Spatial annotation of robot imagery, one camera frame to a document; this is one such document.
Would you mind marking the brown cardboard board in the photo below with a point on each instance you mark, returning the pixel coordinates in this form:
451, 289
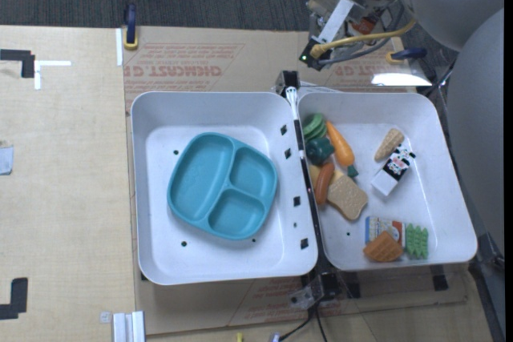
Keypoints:
224, 60

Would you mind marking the green cucumber slices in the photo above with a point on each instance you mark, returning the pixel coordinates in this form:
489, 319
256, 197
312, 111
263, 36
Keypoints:
312, 125

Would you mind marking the thin black and white rod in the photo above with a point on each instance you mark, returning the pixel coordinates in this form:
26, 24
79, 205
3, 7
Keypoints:
298, 132

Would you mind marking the orange carrot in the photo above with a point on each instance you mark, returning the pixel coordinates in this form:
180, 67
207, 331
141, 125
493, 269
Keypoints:
340, 146

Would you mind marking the dark green pepper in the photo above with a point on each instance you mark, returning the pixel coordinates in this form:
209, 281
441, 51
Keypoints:
319, 150

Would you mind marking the beige waffle cone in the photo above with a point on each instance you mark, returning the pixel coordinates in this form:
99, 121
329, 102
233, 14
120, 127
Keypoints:
388, 144

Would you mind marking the yellow toy food piece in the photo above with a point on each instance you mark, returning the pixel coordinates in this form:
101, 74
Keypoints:
314, 172

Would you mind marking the orange sausage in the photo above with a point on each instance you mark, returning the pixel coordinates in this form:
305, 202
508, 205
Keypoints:
324, 182

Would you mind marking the white cow print carton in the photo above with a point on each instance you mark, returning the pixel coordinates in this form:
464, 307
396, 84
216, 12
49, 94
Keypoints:
390, 174

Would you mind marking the brown bread slice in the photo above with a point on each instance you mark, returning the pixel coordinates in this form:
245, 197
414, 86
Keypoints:
348, 198

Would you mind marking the blue divided plate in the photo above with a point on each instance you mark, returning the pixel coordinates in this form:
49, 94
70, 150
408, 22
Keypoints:
200, 180

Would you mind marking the blue and white carton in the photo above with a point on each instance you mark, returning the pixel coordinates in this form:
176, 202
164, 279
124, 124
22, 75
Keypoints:
378, 225

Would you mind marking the white plastic tray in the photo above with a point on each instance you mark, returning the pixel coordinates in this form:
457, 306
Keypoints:
160, 252
437, 220

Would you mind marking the orange waffle biscuit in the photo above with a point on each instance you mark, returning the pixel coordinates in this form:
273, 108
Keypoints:
382, 249

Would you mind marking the green ridged toy food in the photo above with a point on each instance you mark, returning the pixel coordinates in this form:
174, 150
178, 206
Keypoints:
417, 241

